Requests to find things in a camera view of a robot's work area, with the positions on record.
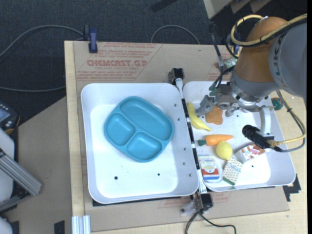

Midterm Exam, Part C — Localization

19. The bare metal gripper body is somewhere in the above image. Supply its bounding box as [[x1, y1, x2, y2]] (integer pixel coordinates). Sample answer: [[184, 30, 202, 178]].
[[214, 83, 270, 112]]

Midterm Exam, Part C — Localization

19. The orange toy bread slice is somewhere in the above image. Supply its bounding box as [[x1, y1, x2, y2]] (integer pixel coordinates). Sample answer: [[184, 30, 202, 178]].
[[205, 105, 224, 126]]

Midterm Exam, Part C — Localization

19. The yellow banana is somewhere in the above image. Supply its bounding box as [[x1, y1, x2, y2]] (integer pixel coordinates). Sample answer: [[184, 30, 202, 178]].
[[186, 102, 213, 132]]

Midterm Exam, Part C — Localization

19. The thin black and white rod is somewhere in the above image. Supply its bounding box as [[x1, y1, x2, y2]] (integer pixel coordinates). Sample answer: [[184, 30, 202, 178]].
[[175, 78, 208, 194]]

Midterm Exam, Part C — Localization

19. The green and white packet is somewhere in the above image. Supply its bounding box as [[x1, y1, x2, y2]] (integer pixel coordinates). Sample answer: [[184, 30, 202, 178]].
[[223, 57, 238, 69]]

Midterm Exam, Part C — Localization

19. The orange carrot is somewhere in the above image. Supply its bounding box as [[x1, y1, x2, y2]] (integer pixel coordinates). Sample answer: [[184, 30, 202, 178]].
[[197, 134, 234, 147]]

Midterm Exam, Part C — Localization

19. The yellow lemon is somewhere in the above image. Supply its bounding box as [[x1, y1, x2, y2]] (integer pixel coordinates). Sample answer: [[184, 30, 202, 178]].
[[215, 140, 234, 161]]

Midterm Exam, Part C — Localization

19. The green and red toy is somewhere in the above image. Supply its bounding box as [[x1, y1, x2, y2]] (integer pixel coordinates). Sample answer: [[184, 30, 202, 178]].
[[271, 97, 284, 111]]

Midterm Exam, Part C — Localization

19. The white packet pink orange print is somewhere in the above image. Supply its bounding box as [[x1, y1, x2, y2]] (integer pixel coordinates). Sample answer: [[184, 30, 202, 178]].
[[234, 144, 266, 164]]

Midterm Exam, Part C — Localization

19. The white green patterned carton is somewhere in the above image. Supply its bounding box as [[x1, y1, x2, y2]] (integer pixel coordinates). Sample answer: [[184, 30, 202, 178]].
[[222, 156, 244, 186]]

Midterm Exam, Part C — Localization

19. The white red blue carton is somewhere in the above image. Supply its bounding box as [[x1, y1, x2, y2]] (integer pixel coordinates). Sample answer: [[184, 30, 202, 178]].
[[197, 154, 224, 183]]

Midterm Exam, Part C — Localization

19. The white plastic tray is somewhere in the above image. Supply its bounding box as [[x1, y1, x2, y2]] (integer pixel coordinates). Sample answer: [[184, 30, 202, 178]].
[[182, 80, 296, 193], [80, 82, 200, 205]]

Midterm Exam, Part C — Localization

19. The blue divided plate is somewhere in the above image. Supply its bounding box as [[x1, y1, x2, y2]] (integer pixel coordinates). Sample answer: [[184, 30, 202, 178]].
[[103, 96, 175, 163]]

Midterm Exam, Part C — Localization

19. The brown cardboard board red print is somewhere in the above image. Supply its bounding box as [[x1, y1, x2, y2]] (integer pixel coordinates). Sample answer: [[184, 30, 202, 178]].
[[73, 41, 291, 232]]

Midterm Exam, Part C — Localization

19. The black cylinder on white bracket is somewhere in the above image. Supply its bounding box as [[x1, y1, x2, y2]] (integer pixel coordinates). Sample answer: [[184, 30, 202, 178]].
[[241, 98, 277, 150]]

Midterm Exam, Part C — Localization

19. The black block with thin wires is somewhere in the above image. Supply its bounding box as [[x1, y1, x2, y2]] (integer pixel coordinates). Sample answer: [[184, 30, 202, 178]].
[[167, 67, 185, 85], [192, 193, 215, 215]]

